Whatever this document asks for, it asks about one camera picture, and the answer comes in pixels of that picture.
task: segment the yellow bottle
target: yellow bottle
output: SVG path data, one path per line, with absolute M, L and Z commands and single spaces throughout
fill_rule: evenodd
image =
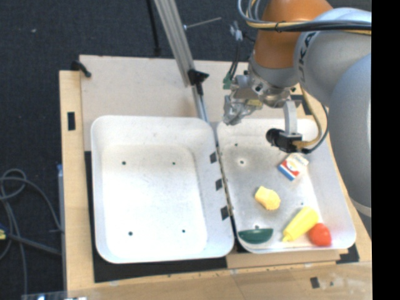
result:
M 311 207 L 303 207 L 283 231 L 282 241 L 293 241 L 309 231 L 318 222 L 318 213 Z

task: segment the black backdrop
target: black backdrop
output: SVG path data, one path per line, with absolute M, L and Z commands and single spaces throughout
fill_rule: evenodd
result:
M 372 0 L 328 1 L 333 7 L 372 10 Z M 228 24 L 238 20 L 246 28 L 236 11 L 236 0 L 176 3 L 184 24 L 222 17 L 222 21 L 187 32 L 193 58 L 231 61 L 234 42 Z M 161 57 L 171 58 L 157 13 L 156 24 Z M 153 47 L 146 0 L 0 0 L 0 174 L 22 169 L 44 190 L 59 215 L 58 71 L 69 69 L 80 54 L 152 57 Z M 23 236 L 60 248 L 51 215 L 33 189 L 27 187 L 10 204 Z M 0 222 L 7 224 L 2 205 Z M 0 243 L 0 253 L 4 247 Z M 61 290 L 60 258 L 30 247 L 25 250 L 28 292 Z M 21 253 L 12 244 L 0 259 L 0 299 L 20 299 L 22 292 Z

